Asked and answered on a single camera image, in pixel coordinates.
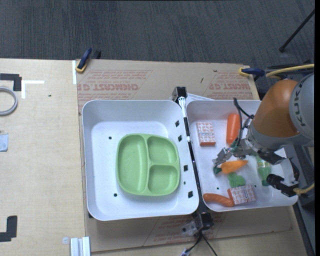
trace dark gray carpet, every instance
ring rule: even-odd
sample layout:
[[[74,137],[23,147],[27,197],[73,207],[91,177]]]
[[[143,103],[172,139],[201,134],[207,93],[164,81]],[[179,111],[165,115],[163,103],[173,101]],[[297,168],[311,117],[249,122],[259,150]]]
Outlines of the dark gray carpet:
[[[0,58],[74,60],[92,47],[109,60],[242,63],[260,69],[314,63],[315,16],[279,51],[314,8],[315,0],[0,0]],[[275,82],[261,77],[256,87],[263,96]],[[301,148],[296,151],[303,156]],[[309,162],[302,162],[310,170]],[[306,176],[314,179],[314,170]]]

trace green bottle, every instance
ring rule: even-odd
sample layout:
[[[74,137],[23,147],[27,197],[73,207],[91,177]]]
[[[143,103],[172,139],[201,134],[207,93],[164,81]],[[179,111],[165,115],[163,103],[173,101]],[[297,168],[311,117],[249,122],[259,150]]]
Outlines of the green bottle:
[[[269,162],[261,159],[258,155],[256,156],[256,165],[257,165],[257,171],[262,178],[262,186],[269,186],[267,182],[267,177],[271,173],[271,165]]]

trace toy carrot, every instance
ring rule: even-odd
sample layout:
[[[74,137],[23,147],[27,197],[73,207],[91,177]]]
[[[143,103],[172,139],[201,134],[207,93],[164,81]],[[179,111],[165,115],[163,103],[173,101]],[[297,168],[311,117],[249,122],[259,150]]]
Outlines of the toy carrot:
[[[204,193],[203,194],[203,200],[207,203],[219,203],[226,207],[233,207],[235,205],[235,202],[223,195],[220,194],[214,194],[214,193]]]
[[[213,172],[214,174],[218,174],[220,172],[223,172],[224,174],[229,174],[237,171],[241,167],[245,166],[248,163],[248,160],[234,160],[234,161],[228,161],[223,162],[219,167],[214,167]]]
[[[238,137],[240,131],[240,116],[236,113],[231,113],[226,122],[226,142],[231,145]]]

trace green plate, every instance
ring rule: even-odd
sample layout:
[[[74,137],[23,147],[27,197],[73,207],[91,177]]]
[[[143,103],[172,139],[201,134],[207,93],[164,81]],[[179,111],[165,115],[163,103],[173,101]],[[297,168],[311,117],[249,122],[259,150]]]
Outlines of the green plate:
[[[180,180],[176,145],[166,137],[152,134],[124,136],[117,148],[116,178],[124,191],[134,195],[172,193]]]

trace blue clamp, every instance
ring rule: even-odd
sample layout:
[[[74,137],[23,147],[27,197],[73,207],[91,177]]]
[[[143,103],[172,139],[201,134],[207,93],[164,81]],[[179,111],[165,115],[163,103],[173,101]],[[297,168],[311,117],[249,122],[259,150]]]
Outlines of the blue clamp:
[[[79,63],[77,64],[77,66],[75,67],[75,70],[79,73],[82,73],[83,71],[85,71],[86,67],[87,67],[87,59],[89,58],[90,54],[92,52],[92,48],[89,47],[88,49],[86,49],[86,51],[84,52],[81,60],[79,61]]]
[[[260,68],[240,68],[238,70],[238,73],[245,77],[247,77],[248,75],[263,77],[266,74],[266,72]]]

